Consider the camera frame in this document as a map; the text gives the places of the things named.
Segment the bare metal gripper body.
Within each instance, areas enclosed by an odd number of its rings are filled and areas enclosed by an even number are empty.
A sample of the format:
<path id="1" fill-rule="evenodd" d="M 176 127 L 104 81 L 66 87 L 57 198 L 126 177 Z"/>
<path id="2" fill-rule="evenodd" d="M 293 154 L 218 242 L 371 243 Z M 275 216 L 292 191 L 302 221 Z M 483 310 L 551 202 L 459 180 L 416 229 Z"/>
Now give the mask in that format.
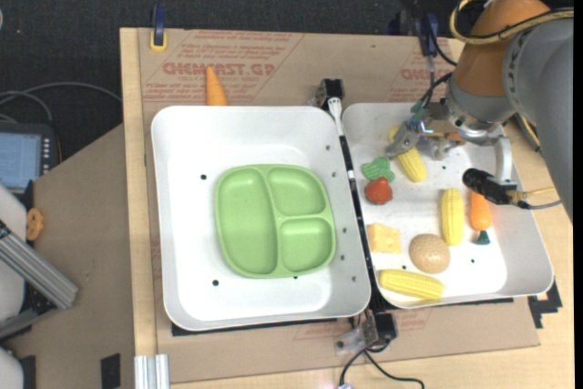
<path id="1" fill-rule="evenodd" d="M 499 126 L 482 121 L 464 112 L 456 103 L 449 100 L 430 103 L 424 114 L 427 130 L 443 133 L 478 146 L 492 145 L 499 137 Z"/>

